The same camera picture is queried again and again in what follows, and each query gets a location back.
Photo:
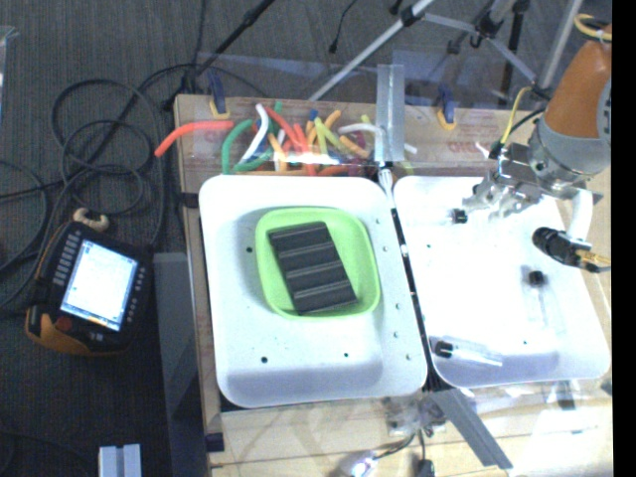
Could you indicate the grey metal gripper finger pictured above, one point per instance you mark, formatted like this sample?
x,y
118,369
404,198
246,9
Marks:
x,y
479,199
507,206

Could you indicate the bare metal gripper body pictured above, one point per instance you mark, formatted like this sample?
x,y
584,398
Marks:
x,y
519,169

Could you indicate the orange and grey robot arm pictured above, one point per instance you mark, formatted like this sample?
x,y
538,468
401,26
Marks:
x,y
581,92

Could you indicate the clear plastic bottle black cap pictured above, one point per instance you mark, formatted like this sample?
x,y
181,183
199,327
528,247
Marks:
x,y
442,348
459,215
535,277

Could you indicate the white plastic tray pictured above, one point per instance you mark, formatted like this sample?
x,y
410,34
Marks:
x,y
308,351
487,296

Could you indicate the green plate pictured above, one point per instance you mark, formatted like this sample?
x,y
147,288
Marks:
x,y
365,266

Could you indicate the orange foam tube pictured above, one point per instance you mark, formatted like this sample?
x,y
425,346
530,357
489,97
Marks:
x,y
333,117
277,152
355,147

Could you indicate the white foam tube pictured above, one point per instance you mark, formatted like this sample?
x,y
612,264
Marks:
x,y
360,127
263,129

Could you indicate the yellow-green foam tube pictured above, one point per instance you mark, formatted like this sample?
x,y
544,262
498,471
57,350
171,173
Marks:
x,y
323,134

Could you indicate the black ribbed block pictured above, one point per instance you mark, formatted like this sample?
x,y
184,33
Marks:
x,y
313,266

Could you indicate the red foam tube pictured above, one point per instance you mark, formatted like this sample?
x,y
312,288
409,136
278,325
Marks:
x,y
304,147
280,122

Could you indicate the green foam tube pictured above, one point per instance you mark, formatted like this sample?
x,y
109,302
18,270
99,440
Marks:
x,y
226,147
254,165

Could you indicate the long red-orange foam tube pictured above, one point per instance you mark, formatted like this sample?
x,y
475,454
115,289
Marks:
x,y
194,129

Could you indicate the black cylinder on white bracket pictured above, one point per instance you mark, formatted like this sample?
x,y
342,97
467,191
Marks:
x,y
554,243

